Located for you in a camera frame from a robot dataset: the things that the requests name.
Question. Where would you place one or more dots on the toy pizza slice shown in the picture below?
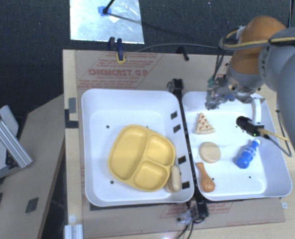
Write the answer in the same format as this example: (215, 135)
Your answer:
(203, 127)

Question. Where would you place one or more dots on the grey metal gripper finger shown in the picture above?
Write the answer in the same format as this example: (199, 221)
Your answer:
(217, 102)
(209, 103)

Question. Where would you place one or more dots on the beige round biscuit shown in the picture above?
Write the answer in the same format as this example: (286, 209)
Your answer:
(210, 152)

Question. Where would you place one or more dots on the white plastic tray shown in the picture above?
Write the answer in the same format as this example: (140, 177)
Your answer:
(112, 103)
(226, 183)

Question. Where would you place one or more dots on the beige bread roll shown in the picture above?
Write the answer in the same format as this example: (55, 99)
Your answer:
(175, 179)

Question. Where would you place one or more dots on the black cylinder on white bracket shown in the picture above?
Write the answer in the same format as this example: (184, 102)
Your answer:
(246, 124)

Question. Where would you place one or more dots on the brown toy chicken drumstick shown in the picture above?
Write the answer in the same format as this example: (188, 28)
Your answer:
(207, 182)

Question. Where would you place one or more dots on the brown cardboard board red print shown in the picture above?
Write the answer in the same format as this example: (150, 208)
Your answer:
(142, 68)

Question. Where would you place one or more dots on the yellow divided plate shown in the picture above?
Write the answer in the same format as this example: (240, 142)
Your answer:
(132, 153)

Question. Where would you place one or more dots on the blue plastic bottle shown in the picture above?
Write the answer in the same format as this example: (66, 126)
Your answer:
(245, 155)

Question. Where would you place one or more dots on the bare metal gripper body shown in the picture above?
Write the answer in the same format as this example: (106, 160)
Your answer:
(233, 91)

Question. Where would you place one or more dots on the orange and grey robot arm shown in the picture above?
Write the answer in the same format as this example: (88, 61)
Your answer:
(284, 66)

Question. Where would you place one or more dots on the thin black and white rod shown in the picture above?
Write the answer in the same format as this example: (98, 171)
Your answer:
(187, 136)

